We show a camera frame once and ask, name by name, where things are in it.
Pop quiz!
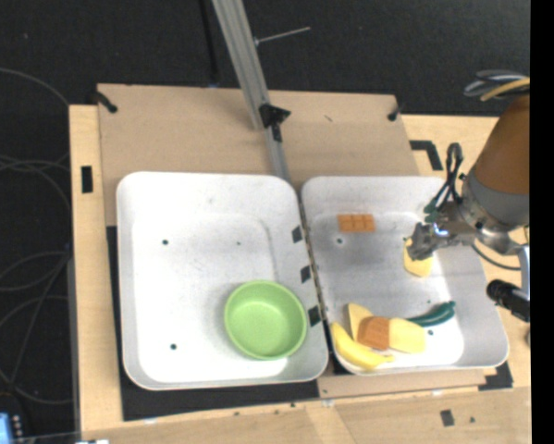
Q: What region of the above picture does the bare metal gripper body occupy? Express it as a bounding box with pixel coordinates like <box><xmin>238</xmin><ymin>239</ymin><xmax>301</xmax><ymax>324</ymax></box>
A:
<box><xmin>435</xmin><ymin>200</ymin><xmax>523</xmax><ymax>255</ymax></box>

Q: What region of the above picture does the yellow oval slice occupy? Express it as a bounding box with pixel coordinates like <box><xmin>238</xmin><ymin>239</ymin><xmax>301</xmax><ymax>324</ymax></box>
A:
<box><xmin>402</xmin><ymin>239</ymin><xmax>434</xmax><ymax>278</ymax></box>

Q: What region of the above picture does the white plastic tray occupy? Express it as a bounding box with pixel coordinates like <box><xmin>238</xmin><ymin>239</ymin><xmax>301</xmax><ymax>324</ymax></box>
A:
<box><xmin>116</xmin><ymin>170</ymin><xmax>329</xmax><ymax>391</ymax></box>
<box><xmin>300</xmin><ymin>175</ymin><xmax>511</xmax><ymax>376</ymax></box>

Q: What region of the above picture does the orange biscuit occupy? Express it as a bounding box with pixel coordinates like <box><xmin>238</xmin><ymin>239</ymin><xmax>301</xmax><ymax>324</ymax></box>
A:
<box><xmin>337</xmin><ymin>214</ymin><xmax>376</xmax><ymax>234</ymax></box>

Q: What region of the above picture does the yellow wedge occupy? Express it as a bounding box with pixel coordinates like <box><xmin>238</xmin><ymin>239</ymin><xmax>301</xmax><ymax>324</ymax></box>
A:
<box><xmin>347</xmin><ymin>302</ymin><xmax>375</xmax><ymax>339</ymax></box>

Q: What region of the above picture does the pale yellow slice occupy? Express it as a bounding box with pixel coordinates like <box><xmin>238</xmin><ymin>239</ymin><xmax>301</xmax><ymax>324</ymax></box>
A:
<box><xmin>387</xmin><ymin>317</ymin><xmax>427</xmax><ymax>355</ymax></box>

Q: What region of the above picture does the brown bread slice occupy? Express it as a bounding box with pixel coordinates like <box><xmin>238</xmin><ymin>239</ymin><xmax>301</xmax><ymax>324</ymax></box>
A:
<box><xmin>356</xmin><ymin>315</ymin><xmax>392</xmax><ymax>352</ymax></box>

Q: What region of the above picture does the thin black and white rod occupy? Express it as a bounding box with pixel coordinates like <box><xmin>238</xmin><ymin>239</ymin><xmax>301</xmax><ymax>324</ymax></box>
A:
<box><xmin>299</xmin><ymin>195</ymin><xmax>328</xmax><ymax>328</ymax></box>

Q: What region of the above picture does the yellow banana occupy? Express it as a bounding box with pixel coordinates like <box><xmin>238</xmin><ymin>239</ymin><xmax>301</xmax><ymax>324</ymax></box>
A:
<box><xmin>329</xmin><ymin>321</ymin><xmax>396</xmax><ymax>372</ymax></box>

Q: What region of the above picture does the green bowl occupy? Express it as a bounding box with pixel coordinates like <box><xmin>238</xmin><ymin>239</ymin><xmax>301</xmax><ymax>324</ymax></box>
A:
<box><xmin>224</xmin><ymin>279</ymin><xmax>308</xmax><ymax>361</ymax></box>

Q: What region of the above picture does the brown cardboard board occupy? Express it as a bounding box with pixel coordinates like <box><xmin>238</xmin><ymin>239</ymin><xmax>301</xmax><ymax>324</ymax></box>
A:
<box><xmin>95</xmin><ymin>83</ymin><xmax>488</xmax><ymax>400</ymax></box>

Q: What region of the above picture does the black cylinder on white bracket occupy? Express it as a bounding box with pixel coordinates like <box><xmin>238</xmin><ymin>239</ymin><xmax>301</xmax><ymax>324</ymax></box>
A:
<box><xmin>486</xmin><ymin>243</ymin><xmax>531</xmax><ymax>323</ymax></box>

